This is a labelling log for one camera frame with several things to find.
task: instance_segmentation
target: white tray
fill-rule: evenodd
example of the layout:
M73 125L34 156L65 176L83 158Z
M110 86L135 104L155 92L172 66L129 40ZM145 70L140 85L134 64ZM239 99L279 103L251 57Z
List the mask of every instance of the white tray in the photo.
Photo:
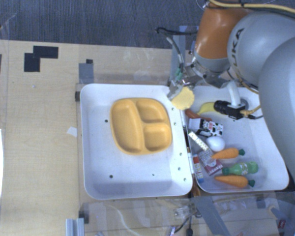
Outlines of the white tray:
M98 200L181 196L192 187L180 111L165 86L89 84L81 91L84 184ZM119 99L146 97L167 110L173 135L164 151L148 155L121 152L112 137L109 113Z
M217 89L208 86L195 87L195 103L191 109L197 112L205 102L215 102L216 100L231 101L229 92L226 88ZM259 97L245 88L239 88L240 97L249 104L249 109L259 105ZM262 115L261 110L254 113L255 116ZM235 159L221 160L223 166L229 167L237 162L256 161L259 164L259 171L256 174L246 175L248 179L256 181L252 188L247 186L240 189L220 183L214 180L214 176L221 175L221 171L209 176L205 170L204 182L199 186L209 193L230 193L230 192L251 192L251 191L272 191L282 190L289 183L289 176L284 160L278 151L263 118L250 120L242 118L233 120L225 115L218 113L206 113L204 117L210 117L214 122L224 125L223 139L226 148L243 148L246 152L244 156Z

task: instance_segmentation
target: yellow divided plate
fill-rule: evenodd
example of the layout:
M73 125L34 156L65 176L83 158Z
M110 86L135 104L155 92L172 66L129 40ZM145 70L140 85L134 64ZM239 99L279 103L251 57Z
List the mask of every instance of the yellow divided plate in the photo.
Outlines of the yellow divided plate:
M164 106L150 98L116 101L110 110L114 141L124 153L160 152L172 143L172 129Z

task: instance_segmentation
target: small box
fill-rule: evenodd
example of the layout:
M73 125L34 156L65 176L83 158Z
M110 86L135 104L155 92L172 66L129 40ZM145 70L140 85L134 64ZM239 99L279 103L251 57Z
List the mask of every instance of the small box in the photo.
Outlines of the small box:
M194 131L197 135L205 137L222 136L223 125L213 121L205 120L202 118L190 119L189 129Z

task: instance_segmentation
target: yellow round object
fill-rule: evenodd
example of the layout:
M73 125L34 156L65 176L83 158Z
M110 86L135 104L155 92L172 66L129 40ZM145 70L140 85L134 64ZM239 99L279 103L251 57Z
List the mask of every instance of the yellow round object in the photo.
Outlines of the yellow round object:
M195 100L195 95L189 87L183 87L180 93L172 99L172 104L180 109L190 108Z

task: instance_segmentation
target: bottle cap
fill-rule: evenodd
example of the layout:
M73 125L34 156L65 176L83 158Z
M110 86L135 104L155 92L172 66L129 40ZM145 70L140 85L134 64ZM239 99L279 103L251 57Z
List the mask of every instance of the bottle cap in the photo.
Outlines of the bottle cap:
M256 181L254 181L254 180L249 180L249 181L248 181L248 184L249 184L251 187L254 187L254 186L255 186L255 183L256 183Z
M238 153L239 155L245 155L245 151L243 149L240 149Z
M227 176L227 175L230 174L230 169L229 168L223 168L222 173L223 173L223 175Z

